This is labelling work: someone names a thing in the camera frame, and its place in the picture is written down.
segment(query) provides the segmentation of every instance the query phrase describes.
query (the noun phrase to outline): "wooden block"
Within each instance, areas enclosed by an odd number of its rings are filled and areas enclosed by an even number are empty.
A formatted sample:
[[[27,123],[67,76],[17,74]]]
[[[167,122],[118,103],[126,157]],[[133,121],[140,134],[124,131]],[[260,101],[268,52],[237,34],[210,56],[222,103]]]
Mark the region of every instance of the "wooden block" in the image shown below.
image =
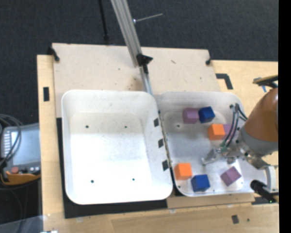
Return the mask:
[[[225,130],[223,124],[211,124],[208,127],[208,137],[211,141],[222,140],[225,136]]]
[[[190,163],[179,163],[174,168],[176,180],[187,180],[192,177],[192,169]]]

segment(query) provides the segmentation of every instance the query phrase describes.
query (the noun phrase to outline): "red button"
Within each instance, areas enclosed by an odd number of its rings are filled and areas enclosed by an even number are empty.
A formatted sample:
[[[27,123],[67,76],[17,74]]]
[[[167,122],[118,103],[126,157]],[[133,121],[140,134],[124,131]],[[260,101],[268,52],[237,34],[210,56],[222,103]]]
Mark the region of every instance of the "red button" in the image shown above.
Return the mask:
[[[12,172],[13,174],[18,174],[18,172],[19,172],[19,168],[18,168],[17,166],[14,166],[14,167],[11,168],[11,172]]]

